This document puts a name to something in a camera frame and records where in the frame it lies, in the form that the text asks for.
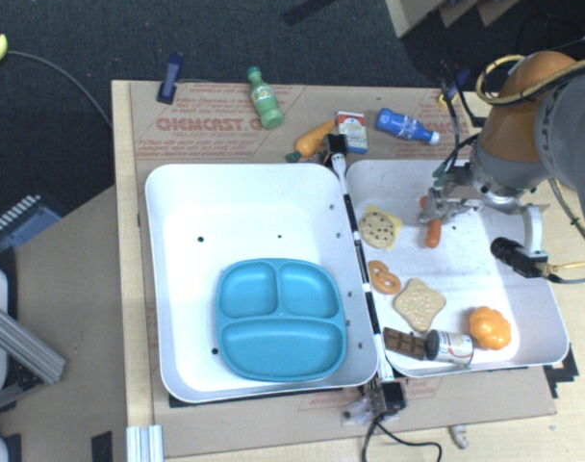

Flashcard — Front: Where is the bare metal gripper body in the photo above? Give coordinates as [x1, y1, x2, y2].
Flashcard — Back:
[436, 164, 525, 215]

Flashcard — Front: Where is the orange toy sausage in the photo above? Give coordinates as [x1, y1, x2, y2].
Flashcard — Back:
[419, 194, 443, 249]

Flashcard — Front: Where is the tan chocolate chip biscuit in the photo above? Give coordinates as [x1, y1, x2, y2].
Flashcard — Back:
[359, 210, 396, 250]

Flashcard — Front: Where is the white plastic tray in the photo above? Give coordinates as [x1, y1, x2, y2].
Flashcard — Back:
[344, 158, 571, 379]
[144, 162, 381, 404]

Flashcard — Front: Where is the thin black and white rod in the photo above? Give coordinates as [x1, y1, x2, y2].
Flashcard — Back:
[331, 152, 395, 382]

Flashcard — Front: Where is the orange toy pretzel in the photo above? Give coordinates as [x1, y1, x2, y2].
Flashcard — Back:
[367, 259, 403, 295]

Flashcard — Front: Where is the blue bottle with white cap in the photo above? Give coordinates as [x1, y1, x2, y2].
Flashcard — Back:
[373, 107, 442, 146]

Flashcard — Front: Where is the beige toy bread slice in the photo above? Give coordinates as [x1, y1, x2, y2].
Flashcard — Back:
[393, 277, 447, 334]

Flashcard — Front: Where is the white and orange carton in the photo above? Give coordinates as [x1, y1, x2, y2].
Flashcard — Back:
[333, 110, 369, 156]

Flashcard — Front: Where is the orange toy pumpkin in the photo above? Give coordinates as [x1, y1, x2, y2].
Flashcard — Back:
[468, 305, 513, 352]

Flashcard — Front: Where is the orange toy carrot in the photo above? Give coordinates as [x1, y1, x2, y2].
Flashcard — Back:
[285, 118, 337, 165]

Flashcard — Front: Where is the white and red can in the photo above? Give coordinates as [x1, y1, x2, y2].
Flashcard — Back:
[424, 328, 475, 368]

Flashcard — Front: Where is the brown chocolate bar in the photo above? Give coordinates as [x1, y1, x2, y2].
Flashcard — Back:
[382, 326, 428, 362]

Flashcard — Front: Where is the blue divided plate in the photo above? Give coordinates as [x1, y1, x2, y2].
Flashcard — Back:
[215, 257, 348, 384]

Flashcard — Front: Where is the green plastic bottle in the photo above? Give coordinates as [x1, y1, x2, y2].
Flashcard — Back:
[245, 65, 286, 131]

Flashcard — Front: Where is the brown cardboard board red print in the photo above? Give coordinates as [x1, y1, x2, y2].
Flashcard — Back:
[128, 80, 559, 445]

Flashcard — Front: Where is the black cylinder on white bracket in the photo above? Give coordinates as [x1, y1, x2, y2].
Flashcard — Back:
[489, 203, 550, 279]

